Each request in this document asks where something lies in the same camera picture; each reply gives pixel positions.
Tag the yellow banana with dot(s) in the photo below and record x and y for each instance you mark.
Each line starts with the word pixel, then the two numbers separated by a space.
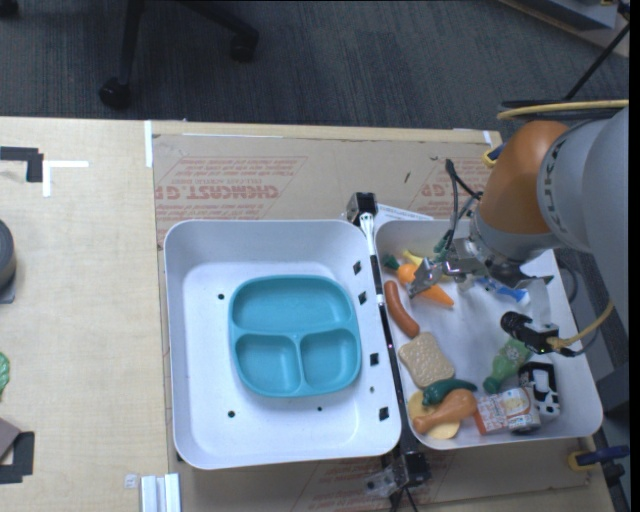
pixel 413 258

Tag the brown chicken drumstick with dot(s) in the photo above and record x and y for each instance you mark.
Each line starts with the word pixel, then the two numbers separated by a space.
pixel 452 407

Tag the black and white milk carton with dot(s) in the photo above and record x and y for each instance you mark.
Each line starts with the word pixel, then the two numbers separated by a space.
pixel 545 390

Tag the brown sausage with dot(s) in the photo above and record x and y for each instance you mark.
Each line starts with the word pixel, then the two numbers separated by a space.
pixel 402 312

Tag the blue divided plate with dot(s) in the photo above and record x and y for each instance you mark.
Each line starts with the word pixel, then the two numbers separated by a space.
pixel 290 305

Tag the yellow round chip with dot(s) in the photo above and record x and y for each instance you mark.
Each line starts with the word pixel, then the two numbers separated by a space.
pixel 415 405
pixel 445 431

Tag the dark green pepper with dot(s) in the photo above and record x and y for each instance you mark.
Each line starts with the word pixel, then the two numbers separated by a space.
pixel 442 389

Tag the white plastic tray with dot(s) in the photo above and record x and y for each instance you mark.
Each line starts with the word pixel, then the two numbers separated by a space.
pixel 200 350
pixel 470 320

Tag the black office chair base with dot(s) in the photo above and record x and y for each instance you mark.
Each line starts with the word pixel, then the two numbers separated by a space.
pixel 132 40

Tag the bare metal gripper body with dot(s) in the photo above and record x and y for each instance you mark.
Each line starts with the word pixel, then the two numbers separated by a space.
pixel 470 255

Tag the green plastic bottle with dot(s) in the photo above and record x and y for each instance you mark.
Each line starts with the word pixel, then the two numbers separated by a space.
pixel 505 365

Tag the grey tape roll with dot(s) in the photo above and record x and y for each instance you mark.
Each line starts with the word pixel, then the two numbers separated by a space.
pixel 5 255

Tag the orange and white can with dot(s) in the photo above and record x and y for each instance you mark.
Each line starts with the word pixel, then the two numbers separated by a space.
pixel 502 410

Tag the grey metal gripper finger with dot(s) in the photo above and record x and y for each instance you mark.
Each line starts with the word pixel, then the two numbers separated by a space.
pixel 425 280
pixel 455 268

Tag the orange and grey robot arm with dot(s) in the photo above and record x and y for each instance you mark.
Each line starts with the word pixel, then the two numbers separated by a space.
pixel 575 170

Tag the beige bread slice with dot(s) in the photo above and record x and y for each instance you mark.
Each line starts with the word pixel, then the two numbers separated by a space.
pixel 426 361

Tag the brown cardboard board red print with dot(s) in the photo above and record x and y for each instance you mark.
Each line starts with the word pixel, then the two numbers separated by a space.
pixel 300 175

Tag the white paper sheet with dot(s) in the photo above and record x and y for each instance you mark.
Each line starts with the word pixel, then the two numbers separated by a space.
pixel 405 212

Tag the blue and white packet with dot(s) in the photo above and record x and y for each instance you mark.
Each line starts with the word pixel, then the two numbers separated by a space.
pixel 510 292

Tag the orange carrot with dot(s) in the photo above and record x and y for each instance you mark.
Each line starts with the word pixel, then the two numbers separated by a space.
pixel 440 295

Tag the green toy vegetable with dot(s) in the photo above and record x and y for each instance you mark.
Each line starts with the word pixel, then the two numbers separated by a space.
pixel 3 372

